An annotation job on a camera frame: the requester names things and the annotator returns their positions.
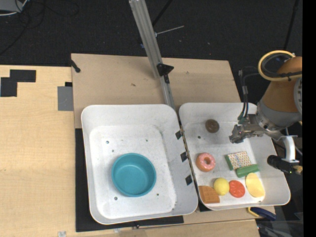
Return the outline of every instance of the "green cucumber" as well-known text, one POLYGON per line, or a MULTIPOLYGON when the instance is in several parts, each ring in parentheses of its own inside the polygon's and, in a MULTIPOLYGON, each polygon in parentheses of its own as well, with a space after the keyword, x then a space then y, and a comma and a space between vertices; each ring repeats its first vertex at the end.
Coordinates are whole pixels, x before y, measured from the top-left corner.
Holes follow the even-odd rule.
POLYGON ((231 160, 229 159, 228 155, 225 155, 225 160, 226 160, 226 162, 228 164, 229 170, 233 170, 234 167, 233 167, 233 165, 231 163, 231 160))
POLYGON ((259 171, 258 165, 257 164, 252 164, 249 166, 245 167, 240 167, 235 169, 237 177, 243 177, 248 175, 249 173, 257 172, 259 171))

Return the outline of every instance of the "black clip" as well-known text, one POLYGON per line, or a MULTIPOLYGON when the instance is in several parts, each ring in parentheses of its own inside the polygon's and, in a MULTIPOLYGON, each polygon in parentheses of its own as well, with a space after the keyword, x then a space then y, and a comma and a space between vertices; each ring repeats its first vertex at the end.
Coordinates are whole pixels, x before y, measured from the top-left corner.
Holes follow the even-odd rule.
POLYGON ((182 162, 184 162, 188 158, 187 152, 183 152, 180 156, 181 156, 182 162))
POLYGON ((191 176, 191 175, 188 175, 188 176, 186 177, 186 183, 187 183, 187 185, 189 185, 189 184, 192 183, 192 182, 193 182, 192 176, 191 176))
POLYGON ((170 83, 168 74, 174 69, 174 67, 170 66, 170 65, 163 64, 163 63, 158 63, 157 69, 158 69, 159 75, 161 77, 162 76, 164 77, 164 81, 166 83, 170 83))
POLYGON ((182 137, 181 130, 176 132, 176 137, 177 137, 177 139, 180 139, 182 137))
POLYGON ((70 66, 72 66, 77 73, 80 73, 81 69, 78 68, 78 66, 76 65, 76 63, 73 60, 70 60, 70 66))

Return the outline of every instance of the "white tray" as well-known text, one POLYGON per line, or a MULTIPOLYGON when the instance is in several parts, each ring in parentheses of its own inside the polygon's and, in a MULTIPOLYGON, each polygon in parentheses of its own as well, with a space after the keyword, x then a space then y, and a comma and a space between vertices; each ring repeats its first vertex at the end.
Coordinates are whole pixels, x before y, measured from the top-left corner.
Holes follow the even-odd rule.
POLYGON ((81 114, 89 206, 101 224, 190 214, 198 205, 175 111, 167 105, 92 105, 81 114), (154 188, 141 197, 121 194, 111 167, 121 155, 138 153, 154 165, 154 188))
MULTIPOLYGON (((239 180, 245 186, 245 177, 238 178, 235 171, 229 170, 224 155, 240 151, 247 151, 252 163, 258 164, 256 172, 264 189, 265 197, 252 197, 246 189, 241 198, 235 198, 230 193, 220 196, 220 203, 204 204, 211 210, 223 210, 250 206, 284 205, 290 200, 290 190, 284 173, 267 164, 270 155, 277 155, 271 138, 247 138, 239 144, 232 144, 229 136, 242 110, 243 103, 186 103, 180 107, 179 115, 191 158, 197 185, 208 185, 218 177, 228 181, 239 180), (205 128, 208 119, 215 119, 220 129, 216 133, 209 133, 205 128), (215 168, 210 172, 200 171, 195 160, 199 153, 212 154, 216 160, 215 168)), ((249 104, 249 113, 254 114, 256 106, 249 104)))

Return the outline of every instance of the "teal bowl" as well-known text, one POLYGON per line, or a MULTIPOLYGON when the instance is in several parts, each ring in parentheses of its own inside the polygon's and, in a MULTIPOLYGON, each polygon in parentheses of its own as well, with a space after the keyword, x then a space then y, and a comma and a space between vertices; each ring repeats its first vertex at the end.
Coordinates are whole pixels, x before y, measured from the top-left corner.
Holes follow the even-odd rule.
POLYGON ((117 158, 112 165, 111 176, 115 187, 129 197, 147 194, 156 183, 154 165, 146 157, 136 153, 117 158))

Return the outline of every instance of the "toy donut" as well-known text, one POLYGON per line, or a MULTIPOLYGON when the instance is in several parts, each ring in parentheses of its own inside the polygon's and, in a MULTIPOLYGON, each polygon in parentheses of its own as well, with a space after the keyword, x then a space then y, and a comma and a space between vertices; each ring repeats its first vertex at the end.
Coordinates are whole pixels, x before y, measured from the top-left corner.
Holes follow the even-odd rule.
POLYGON ((201 153, 197 156, 196 165, 199 170, 209 172, 215 167, 216 161, 211 154, 201 153))

